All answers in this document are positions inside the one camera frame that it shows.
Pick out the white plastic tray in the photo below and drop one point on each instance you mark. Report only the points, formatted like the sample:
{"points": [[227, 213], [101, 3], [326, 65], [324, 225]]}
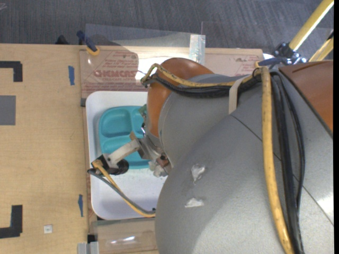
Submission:
{"points": [[137, 194]]}

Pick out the blue divided plate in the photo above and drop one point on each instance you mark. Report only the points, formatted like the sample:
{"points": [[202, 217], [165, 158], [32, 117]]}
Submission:
{"points": [[116, 126]]}

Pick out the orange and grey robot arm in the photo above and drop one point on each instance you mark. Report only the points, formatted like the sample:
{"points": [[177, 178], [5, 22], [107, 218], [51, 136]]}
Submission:
{"points": [[227, 152]]}

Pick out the black cylinder on white bracket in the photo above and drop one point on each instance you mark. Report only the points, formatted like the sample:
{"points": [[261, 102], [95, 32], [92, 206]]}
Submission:
{"points": [[120, 153]]}

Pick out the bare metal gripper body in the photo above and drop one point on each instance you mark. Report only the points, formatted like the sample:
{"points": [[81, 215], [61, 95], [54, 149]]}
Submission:
{"points": [[155, 155]]}

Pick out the brown cardboard board, red print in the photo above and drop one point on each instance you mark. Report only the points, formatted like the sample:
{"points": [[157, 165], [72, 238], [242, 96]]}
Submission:
{"points": [[111, 75]]}

